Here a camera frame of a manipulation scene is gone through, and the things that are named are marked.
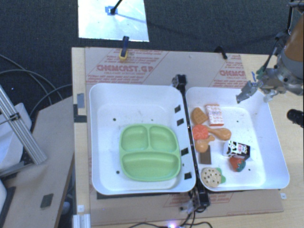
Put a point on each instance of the beige chocolate chip biscuit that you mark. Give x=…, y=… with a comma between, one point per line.
x=211, y=177

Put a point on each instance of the orange toy waffle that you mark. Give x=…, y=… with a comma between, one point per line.
x=199, y=116

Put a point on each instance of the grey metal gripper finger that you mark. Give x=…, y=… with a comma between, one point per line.
x=270, y=96
x=247, y=91

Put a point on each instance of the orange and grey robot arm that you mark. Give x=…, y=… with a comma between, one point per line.
x=294, y=46

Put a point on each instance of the red toy strawberry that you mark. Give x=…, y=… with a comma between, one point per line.
x=236, y=164

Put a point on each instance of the green divided plate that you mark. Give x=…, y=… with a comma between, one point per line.
x=149, y=158

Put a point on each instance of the tan toy chicken drumstick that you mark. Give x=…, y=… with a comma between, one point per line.
x=202, y=145
x=222, y=133

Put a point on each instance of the green toy leaf piece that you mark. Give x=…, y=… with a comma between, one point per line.
x=223, y=178

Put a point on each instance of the red and white packet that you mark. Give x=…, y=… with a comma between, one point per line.
x=215, y=115

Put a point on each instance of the thin black rod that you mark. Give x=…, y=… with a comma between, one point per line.
x=190, y=132

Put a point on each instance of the black and white milk carton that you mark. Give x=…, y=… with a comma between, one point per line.
x=236, y=148

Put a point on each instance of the brown toy chocolate bar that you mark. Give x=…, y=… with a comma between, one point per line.
x=205, y=157

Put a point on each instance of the orange toy orange slice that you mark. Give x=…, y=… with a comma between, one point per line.
x=200, y=132

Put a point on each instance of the brown cardboard board red print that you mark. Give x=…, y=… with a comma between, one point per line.
x=190, y=63

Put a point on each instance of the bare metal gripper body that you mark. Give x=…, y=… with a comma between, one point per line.
x=275, y=81

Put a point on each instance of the white plastic tray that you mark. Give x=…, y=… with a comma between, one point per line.
x=107, y=139
x=251, y=132

